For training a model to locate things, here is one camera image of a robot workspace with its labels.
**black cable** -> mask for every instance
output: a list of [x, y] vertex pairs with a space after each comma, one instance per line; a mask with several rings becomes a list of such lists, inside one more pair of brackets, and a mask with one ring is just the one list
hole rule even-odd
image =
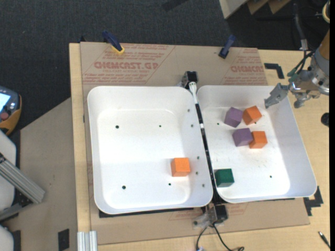
[[294, 22], [295, 22], [297, 31], [299, 33], [300, 40], [305, 40], [306, 36], [304, 34], [304, 31], [302, 30], [301, 20], [300, 20], [300, 15], [299, 15], [299, 8], [297, 4], [293, 4], [293, 11], [294, 11]]
[[[233, 251], [233, 250], [231, 250], [231, 249], [224, 243], [224, 241], [222, 240], [222, 238], [221, 238], [221, 236], [220, 236], [220, 233], [219, 233], [218, 229], [217, 229], [216, 226], [215, 226], [215, 222], [214, 222], [212, 225], [210, 225], [210, 227], [214, 228], [214, 230], [216, 231], [217, 235], [219, 236], [220, 241], [221, 241], [222, 244], [225, 246], [225, 248], [226, 248], [228, 251]], [[241, 247], [239, 247], [239, 249], [237, 249], [237, 251], [243, 251], [243, 250], [244, 250], [244, 246], [241, 246]]]
[[299, 42], [299, 44], [297, 43], [294, 27], [295, 27], [295, 22], [294, 22], [294, 19], [292, 19], [291, 20], [291, 39], [292, 39], [292, 43], [294, 47], [296, 49], [299, 49], [301, 47], [301, 42]]
[[312, 56], [314, 53], [315, 53], [315, 50], [309, 52], [308, 54], [304, 53], [303, 59], [297, 64], [297, 66], [295, 66], [295, 69], [298, 69], [298, 67], [300, 66], [300, 69], [296, 72], [296, 74], [299, 74], [303, 70], [307, 58]]
[[[221, 236], [220, 236], [220, 233], [219, 233], [218, 229], [217, 229], [216, 226], [215, 226], [215, 222], [214, 222], [212, 225], [205, 227], [205, 228], [203, 229], [203, 231], [199, 234], [198, 239], [197, 239], [197, 242], [196, 242], [196, 245], [195, 245], [195, 248], [196, 248], [197, 251], [199, 250], [199, 240], [200, 240], [200, 237], [202, 236], [202, 234], [205, 232], [205, 230], [206, 230], [208, 227], [214, 228], [214, 230], [216, 231], [217, 235], [219, 236], [219, 239], [220, 239], [221, 243], [225, 246], [225, 248], [226, 248], [228, 251], [233, 251], [233, 250], [230, 249], [230, 248], [224, 243], [224, 241], [222, 240], [222, 238], [221, 238]], [[237, 251], [243, 251], [243, 250], [244, 250], [244, 246], [241, 246], [241, 247], [239, 247], [239, 249], [237, 249]]]
[[195, 244], [195, 249], [196, 249], [196, 251], [199, 250], [199, 240], [200, 240], [200, 237], [202, 236], [202, 234], [205, 232], [205, 230], [206, 230], [207, 228], [208, 228], [208, 226], [205, 227], [204, 230], [203, 230], [203, 231], [199, 234], [199, 236], [198, 236], [197, 243]]

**wooden block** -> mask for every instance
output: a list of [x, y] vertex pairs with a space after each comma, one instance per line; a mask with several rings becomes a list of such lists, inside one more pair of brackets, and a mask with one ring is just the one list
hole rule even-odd
[[267, 139], [264, 131], [252, 131], [252, 142], [249, 143], [251, 149], [261, 149], [267, 144]]
[[253, 140], [251, 131], [249, 128], [236, 129], [232, 134], [236, 147], [246, 146]]
[[188, 158], [175, 158], [171, 162], [171, 172], [173, 177], [185, 177], [191, 172]]
[[231, 168], [227, 169], [219, 169], [214, 173], [216, 186], [221, 187], [229, 187], [234, 183], [234, 177], [232, 175]]
[[226, 113], [224, 123], [235, 128], [241, 123], [242, 115], [243, 111], [231, 107]]
[[247, 108], [243, 112], [243, 120], [245, 124], [252, 124], [256, 123], [259, 119], [261, 119], [262, 114], [257, 108], [257, 106], [252, 106], [250, 108]]

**black bracket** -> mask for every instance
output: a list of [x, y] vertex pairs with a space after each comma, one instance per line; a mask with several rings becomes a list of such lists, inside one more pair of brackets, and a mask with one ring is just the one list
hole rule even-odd
[[266, 69], [276, 70], [279, 79], [284, 79], [284, 74], [282, 68], [277, 63], [264, 63]]
[[310, 200], [308, 197], [304, 197], [304, 203], [305, 203], [307, 214], [309, 216], [312, 216], [312, 208], [320, 207], [323, 204], [323, 199], [320, 193], [319, 186], [314, 194], [314, 199]]
[[224, 204], [214, 205], [214, 208], [217, 216], [216, 223], [222, 223], [223, 221], [228, 219], [228, 212]]
[[21, 231], [12, 232], [14, 239], [14, 251], [21, 251]]
[[184, 88], [189, 89], [189, 83], [198, 83], [198, 73], [195, 71], [186, 71], [182, 78], [182, 85]]
[[77, 43], [80, 43], [80, 42], [87, 42], [87, 40], [85, 38], [85, 35], [80, 36], [80, 38], [78, 39]]
[[58, 233], [58, 250], [63, 251], [70, 248], [70, 230], [66, 229]]

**gray carpet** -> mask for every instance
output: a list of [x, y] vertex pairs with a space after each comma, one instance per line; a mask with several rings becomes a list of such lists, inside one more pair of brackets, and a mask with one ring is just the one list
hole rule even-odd
[[[101, 42], [108, 30], [121, 42], [234, 46], [297, 50], [292, 3], [272, 15], [264, 6], [252, 16], [246, 5], [227, 20], [219, 0], [0, 0], [0, 85], [20, 93], [23, 128], [70, 97], [69, 43], [81, 36]], [[301, 14], [313, 15], [310, 0], [295, 0]], [[327, 0], [316, 0], [325, 3]], [[259, 21], [261, 17], [288, 19]], [[310, 47], [328, 30], [322, 18], [304, 20]]]

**orange cube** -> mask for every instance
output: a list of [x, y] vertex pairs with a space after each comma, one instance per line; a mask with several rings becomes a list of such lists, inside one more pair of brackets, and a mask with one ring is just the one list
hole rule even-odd
[[261, 112], [257, 106], [252, 106], [244, 110], [242, 118], [245, 124], [256, 123], [262, 117]]
[[264, 131], [252, 131], [253, 140], [249, 143], [251, 149], [261, 149], [267, 144], [267, 139]]
[[191, 172], [188, 158], [175, 158], [171, 162], [171, 172], [173, 177], [185, 177]]

